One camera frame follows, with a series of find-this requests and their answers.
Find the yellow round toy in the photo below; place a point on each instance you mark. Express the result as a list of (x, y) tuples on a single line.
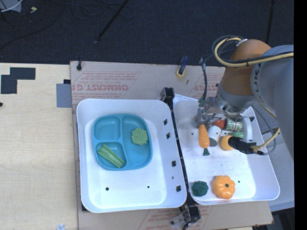
[(225, 143)]

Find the thin black rod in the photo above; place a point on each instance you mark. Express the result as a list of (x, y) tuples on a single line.
[(178, 145)]

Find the green celery stick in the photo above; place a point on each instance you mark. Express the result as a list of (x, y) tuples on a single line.
[(110, 155)]

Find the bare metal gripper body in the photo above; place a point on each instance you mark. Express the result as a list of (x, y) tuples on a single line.
[(221, 110)]

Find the green printed can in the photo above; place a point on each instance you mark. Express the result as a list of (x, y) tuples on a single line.
[(233, 125)]

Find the white plastic tray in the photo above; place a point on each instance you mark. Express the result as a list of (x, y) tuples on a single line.
[(225, 166), (134, 186)]

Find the orange carrot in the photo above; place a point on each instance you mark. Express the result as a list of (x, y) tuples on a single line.
[(203, 138)]

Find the blue divided plate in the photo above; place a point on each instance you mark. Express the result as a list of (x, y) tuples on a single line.
[(136, 157)]

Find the dark green broccoli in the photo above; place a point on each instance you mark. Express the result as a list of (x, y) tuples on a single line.
[(199, 188)]

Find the green pea cluster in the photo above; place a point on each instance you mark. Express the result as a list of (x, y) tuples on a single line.
[(139, 136)]

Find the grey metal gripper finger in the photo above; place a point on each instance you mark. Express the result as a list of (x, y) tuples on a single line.
[(200, 117)]

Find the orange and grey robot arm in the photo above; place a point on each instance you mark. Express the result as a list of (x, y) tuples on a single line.
[(271, 85)]

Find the brown cardboard board, red print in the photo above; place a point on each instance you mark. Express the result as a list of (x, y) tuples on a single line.
[(134, 80)]

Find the green toy vegetable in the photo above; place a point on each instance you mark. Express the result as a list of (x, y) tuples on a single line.
[(238, 134)]

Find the orange pumpkin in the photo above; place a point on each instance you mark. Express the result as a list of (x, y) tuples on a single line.
[(224, 187)]

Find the black cylinder on white bracket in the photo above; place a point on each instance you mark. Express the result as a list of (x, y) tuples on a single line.
[(239, 143)]

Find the red round toy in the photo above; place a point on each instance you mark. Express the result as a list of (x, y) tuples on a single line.
[(219, 123)]

